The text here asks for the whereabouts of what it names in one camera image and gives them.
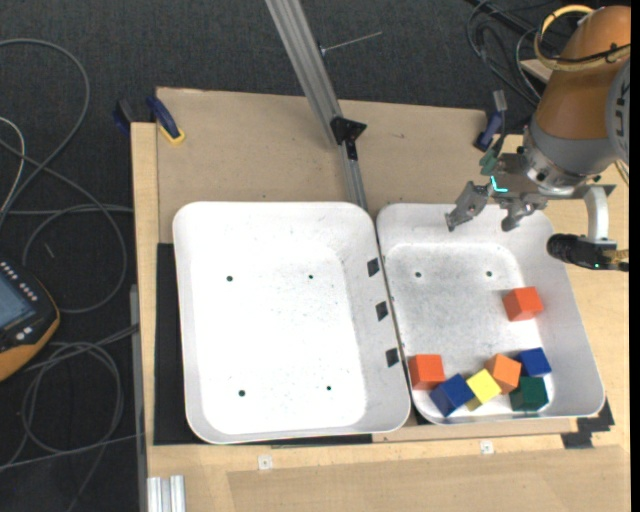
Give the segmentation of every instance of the green cube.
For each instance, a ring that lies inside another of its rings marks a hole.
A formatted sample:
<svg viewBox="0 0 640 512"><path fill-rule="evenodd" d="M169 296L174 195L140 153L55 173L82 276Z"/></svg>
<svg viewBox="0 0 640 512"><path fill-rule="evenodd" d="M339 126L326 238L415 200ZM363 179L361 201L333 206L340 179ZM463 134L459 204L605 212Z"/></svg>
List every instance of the green cube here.
<svg viewBox="0 0 640 512"><path fill-rule="evenodd" d="M537 411L549 403L547 387L542 377L520 377L516 389L509 393L514 411Z"/></svg>

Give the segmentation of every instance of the black bracket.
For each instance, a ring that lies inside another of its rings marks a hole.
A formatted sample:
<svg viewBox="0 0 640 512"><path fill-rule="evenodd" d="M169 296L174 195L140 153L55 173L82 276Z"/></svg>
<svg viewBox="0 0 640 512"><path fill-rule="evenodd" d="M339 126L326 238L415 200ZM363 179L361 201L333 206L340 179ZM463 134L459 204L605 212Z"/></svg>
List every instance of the black bracket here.
<svg viewBox="0 0 640 512"><path fill-rule="evenodd" d="M615 425L609 401L605 399L604 405L595 417L578 418L578 431L569 434L561 434L565 448L593 448L591 434L594 432L608 432L611 425Z"/></svg>
<svg viewBox="0 0 640 512"><path fill-rule="evenodd" d="M357 160L356 139L367 127L366 124L336 116L331 120L331 130L339 146L345 143L349 160Z"/></svg>

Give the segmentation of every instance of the wooden cube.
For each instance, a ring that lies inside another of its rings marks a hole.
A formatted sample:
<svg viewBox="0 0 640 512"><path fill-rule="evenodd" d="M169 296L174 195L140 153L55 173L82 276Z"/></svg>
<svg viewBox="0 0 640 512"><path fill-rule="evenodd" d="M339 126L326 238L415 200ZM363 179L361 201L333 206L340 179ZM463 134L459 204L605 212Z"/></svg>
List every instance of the wooden cube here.
<svg viewBox="0 0 640 512"><path fill-rule="evenodd" d="M501 394L506 395L518 387L522 363L503 354L496 354L487 360L484 367L500 386Z"/></svg>
<svg viewBox="0 0 640 512"><path fill-rule="evenodd" d="M467 409L473 411L482 404L487 403L501 392L500 386L486 368L467 379L467 385L475 395L467 402Z"/></svg>
<svg viewBox="0 0 640 512"><path fill-rule="evenodd" d="M551 373L551 365L542 347L521 351L516 359L522 363L522 375L527 377L543 377Z"/></svg>
<svg viewBox="0 0 640 512"><path fill-rule="evenodd" d="M514 411L537 411L549 403L542 377L520 377L520 385L509 393Z"/></svg>
<svg viewBox="0 0 640 512"><path fill-rule="evenodd" d="M411 387L430 390L446 380L440 354L418 354L409 359Z"/></svg>
<svg viewBox="0 0 640 512"><path fill-rule="evenodd" d="M529 320L544 310L535 286L514 288L502 298L502 303L511 322Z"/></svg>
<svg viewBox="0 0 640 512"><path fill-rule="evenodd" d="M463 406L473 396L473 391L459 373L439 384L429 393L429 397L445 417Z"/></svg>

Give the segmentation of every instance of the metal bar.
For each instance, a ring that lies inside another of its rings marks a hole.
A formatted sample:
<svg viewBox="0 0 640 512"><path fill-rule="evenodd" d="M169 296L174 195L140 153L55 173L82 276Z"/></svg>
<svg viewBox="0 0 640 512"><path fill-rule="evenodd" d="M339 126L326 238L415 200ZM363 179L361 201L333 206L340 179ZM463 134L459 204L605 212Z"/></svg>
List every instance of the metal bar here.
<svg viewBox="0 0 640 512"><path fill-rule="evenodd" d="M347 197L350 202L366 210L358 161L348 157L345 144L336 141L331 127L334 118L343 117L342 111L304 10L298 0L265 1L311 109L322 124L329 142L339 144Z"/></svg>
<svg viewBox="0 0 640 512"><path fill-rule="evenodd" d="M345 186L347 187L347 197L352 203L359 205L364 210L367 209L367 197L364 193L364 185L362 183L362 175L357 160L351 160L347 154L347 146L341 144L339 146L340 158L342 159L342 168L345 173Z"/></svg>
<svg viewBox="0 0 640 512"><path fill-rule="evenodd" d="M148 512L186 512L187 499L183 475L147 479Z"/></svg>
<svg viewBox="0 0 640 512"><path fill-rule="evenodd" d="M329 123L336 116L342 117L342 112L302 6L298 0L266 2L307 100L327 139L335 144Z"/></svg>
<svg viewBox="0 0 640 512"><path fill-rule="evenodd" d="M347 46L347 45L350 45L350 44L360 43L362 41L366 41L367 39L371 39L372 37L377 37L377 36L381 36L381 35L382 35L382 31L378 31L378 32L374 32L373 34L368 34L366 36L357 37L356 39L351 39L349 41L345 41L343 43L334 44L333 46L329 46L329 47L321 46L320 47L320 55L322 55L324 57L328 51L335 50L336 48L342 48L343 46Z"/></svg>
<svg viewBox="0 0 640 512"><path fill-rule="evenodd" d="M133 285L129 291L129 301L131 307L131 323L140 325L140 301L138 286ZM133 403L136 417L136 452L138 456L138 493L140 501L140 511L146 512L147 493L145 492L145 482L148 477L147 468L147 440L144 426L144 390L142 382L142 345L140 341L140 329L131 335L131 352L133 364Z"/></svg>
<svg viewBox="0 0 640 512"><path fill-rule="evenodd" d="M592 186L584 196L589 216L589 235L587 240L593 243L608 240L609 237L609 207L607 194L602 187Z"/></svg>

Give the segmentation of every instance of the green light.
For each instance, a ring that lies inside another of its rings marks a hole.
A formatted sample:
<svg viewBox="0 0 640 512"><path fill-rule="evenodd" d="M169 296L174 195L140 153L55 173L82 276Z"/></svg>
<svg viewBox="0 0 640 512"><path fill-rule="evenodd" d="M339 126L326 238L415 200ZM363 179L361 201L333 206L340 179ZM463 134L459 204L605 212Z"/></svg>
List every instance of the green light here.
<svg viewBox="0 0 640 512"><path fill-rule="evenodd" d="M491 176L491 185L493 186L493 190L495 190L496 192L509 192L508 188L498 187L498 183L496 182L496 179L494 176Z"/></svg>

